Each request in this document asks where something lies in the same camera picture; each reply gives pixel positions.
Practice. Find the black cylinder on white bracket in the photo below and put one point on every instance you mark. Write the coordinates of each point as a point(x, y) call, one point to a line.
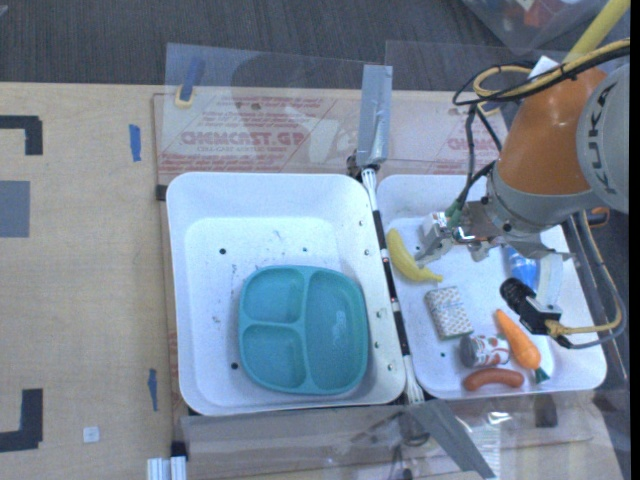
point(531, 308)

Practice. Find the green divided plate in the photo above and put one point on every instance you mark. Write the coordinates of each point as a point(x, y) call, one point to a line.
point(305, 328)

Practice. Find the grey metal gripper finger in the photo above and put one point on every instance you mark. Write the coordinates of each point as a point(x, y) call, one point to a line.
point(481, 251)
point(434, 240)

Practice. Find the brown cardboard board red print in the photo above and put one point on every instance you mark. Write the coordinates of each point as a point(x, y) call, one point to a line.
point(240, 133)

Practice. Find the thin black and white rod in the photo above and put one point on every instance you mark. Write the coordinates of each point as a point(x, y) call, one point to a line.
point(387, 263)

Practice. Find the brown sausage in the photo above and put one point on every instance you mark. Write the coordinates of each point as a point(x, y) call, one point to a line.
point(492, 379)

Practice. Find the white patterned carton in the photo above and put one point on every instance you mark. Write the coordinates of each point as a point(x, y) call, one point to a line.
point(449, 313)

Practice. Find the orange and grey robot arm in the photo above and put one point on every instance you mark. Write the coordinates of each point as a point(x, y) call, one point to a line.
point(545, 133)

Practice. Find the white plastic tray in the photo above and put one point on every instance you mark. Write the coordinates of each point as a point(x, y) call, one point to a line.
point(480, 278)
point(215, 288)

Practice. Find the yellow banana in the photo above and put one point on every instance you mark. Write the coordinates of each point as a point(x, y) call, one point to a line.
point(402, 260)

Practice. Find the small white and red can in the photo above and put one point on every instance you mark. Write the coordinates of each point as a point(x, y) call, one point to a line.
point(486, 351)

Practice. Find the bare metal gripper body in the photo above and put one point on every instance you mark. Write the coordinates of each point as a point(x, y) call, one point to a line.
point(481, 220)

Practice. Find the orange carrot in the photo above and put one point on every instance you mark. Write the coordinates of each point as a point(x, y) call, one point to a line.
point(520, 343)

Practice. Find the blue plastic bottle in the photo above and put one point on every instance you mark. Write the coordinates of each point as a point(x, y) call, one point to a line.
point(523, 270)

